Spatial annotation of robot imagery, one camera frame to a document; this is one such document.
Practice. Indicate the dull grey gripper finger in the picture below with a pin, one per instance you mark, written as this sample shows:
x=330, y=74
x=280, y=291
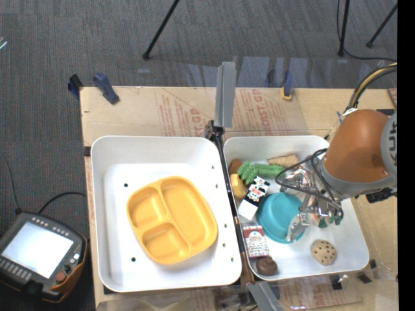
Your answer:
x=295, y=229

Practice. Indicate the thin black and white rod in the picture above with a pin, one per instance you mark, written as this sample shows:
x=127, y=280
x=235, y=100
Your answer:
x=224, y=164

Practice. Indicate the green toy pea pods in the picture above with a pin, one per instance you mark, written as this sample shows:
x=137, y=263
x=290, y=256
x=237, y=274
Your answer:
x=259, y=170

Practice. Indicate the teal bowl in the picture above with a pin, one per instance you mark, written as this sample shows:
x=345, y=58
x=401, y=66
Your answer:
x=275, y=214

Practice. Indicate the black tripod stand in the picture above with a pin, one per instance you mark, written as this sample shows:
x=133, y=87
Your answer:
x=163, y=23
x=345, y=18

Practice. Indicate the yellow divided plate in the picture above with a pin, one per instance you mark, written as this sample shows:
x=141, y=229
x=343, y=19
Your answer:
x=172, y=219

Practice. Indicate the white plastic tray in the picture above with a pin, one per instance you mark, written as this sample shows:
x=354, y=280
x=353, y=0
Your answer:
x=291, y=261
x=162, y=151

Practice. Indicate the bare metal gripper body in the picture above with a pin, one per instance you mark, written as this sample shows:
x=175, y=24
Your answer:
x=321, y=207

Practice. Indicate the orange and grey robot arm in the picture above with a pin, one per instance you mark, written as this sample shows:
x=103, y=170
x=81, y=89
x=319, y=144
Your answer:
x=356, y=147

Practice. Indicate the brown toy sausage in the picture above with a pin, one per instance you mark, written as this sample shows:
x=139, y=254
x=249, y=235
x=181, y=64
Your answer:
x=234, y=166

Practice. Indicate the black cylinder on white bracket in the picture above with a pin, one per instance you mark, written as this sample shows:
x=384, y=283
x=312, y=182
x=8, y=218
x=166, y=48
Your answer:
x=381, y=195

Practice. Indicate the tan biscuit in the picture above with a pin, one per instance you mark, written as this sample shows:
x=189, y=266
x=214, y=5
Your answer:
x=284, y=160

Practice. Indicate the chocolate brown doughnut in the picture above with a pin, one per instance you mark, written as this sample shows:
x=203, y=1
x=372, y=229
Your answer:
x=266, y=266

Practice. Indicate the chocolate chip cookie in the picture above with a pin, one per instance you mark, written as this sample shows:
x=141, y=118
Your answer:
x=323, y=252

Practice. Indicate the yellow toy waffle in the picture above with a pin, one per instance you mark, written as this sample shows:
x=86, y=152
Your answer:
x=238, y=186

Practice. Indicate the brown cardboard board red print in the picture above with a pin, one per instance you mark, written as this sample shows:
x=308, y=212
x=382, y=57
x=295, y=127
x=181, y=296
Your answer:
x=129, y=115

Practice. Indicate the red and white carton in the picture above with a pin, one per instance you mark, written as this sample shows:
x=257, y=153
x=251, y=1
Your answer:
x=256, y=241

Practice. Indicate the cow print milk carton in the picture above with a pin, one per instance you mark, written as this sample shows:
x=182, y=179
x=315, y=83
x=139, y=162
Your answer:
x=254, y=196

